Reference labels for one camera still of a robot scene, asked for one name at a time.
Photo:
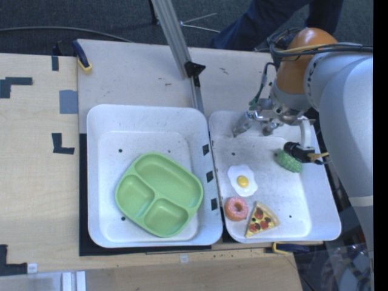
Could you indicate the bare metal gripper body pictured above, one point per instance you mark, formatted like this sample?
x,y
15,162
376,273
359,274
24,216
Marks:
x,y
280,111

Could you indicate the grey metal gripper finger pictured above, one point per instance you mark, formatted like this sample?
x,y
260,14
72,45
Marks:
x,y
269,128
241,126

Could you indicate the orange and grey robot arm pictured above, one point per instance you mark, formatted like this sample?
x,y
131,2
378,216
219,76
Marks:
x,y
342,95

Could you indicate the green ribbed toy vegetable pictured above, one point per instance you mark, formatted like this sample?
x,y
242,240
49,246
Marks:
x,y
288,164

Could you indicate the white and yellow fried egg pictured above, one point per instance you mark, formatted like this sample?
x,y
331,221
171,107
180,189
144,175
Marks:
x,y
242,181

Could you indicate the white plastic tray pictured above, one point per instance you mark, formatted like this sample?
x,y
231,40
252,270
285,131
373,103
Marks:
x,y
285,192
145,123

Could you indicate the pink frosted doughnut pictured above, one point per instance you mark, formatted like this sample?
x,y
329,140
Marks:
x,y
232,215

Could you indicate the yellow pizza slice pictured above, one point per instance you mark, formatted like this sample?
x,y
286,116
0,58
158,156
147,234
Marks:
x,y
260,221

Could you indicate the person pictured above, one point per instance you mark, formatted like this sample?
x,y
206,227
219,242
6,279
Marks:
x,y
272,8

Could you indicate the green divided plate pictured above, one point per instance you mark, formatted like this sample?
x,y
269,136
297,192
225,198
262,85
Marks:
x,y
157,192

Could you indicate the black cylinder on white bracket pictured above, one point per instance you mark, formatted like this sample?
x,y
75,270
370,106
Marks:
x,y
298,152

